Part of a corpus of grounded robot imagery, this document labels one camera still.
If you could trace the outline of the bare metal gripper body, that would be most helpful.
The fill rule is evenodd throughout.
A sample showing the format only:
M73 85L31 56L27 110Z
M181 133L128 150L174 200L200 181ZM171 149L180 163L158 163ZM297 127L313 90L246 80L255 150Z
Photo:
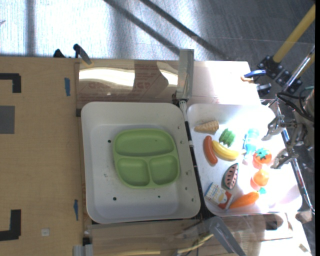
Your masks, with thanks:
M286 150L292 152L295 146L305 146L308 151L315 149L315 122L304 117L285 121L291 135L285 143Z

